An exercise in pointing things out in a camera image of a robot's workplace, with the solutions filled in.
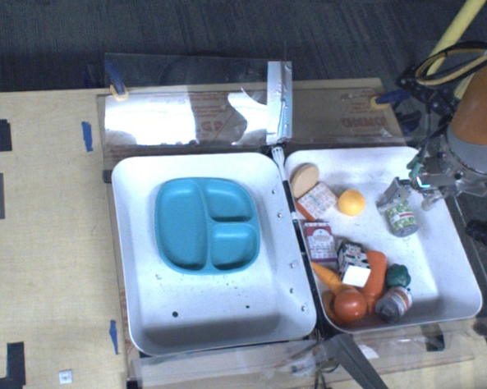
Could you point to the yellow orange fruit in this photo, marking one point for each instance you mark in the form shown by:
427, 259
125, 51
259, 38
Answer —
351, 202

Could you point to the white and orange carton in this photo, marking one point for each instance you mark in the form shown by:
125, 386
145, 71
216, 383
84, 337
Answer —
318, 200

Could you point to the black and white carton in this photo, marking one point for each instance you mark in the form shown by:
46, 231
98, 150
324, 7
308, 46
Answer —
351, 255

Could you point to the orange curved toy food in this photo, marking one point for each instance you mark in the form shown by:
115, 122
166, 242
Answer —
327, 305

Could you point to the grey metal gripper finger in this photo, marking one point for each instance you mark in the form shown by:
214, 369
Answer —
432, 202
393, 192

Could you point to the orange red tomato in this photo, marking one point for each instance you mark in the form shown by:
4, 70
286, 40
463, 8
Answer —
350, 305

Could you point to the white cube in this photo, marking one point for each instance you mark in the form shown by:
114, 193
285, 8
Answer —
356, 276

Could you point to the tan bread roll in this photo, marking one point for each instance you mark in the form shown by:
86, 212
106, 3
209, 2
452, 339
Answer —
304, 178

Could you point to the small white square tile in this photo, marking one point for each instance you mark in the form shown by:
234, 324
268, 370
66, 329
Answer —
66, 376

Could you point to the red and white carton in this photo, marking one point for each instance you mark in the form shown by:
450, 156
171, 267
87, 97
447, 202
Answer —
319, 241

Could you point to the yellow orange carrot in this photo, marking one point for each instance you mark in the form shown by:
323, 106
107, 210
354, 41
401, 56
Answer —
327, 275

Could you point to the grey can with orange label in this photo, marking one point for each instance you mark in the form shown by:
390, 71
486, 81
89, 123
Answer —
394, 303

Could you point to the blue divided plate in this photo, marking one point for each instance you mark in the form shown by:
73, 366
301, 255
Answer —
179, 226

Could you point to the green broccoli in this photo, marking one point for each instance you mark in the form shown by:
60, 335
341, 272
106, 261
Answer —
397, 276

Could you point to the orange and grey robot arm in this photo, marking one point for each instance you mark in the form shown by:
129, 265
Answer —
474, 118

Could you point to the white plastic tray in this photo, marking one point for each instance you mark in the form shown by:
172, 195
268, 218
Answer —
437, 260
217, 306

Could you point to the green and white can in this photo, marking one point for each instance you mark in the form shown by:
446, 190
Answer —
402, 220

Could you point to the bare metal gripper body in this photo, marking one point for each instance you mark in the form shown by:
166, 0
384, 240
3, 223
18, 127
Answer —
435, 173

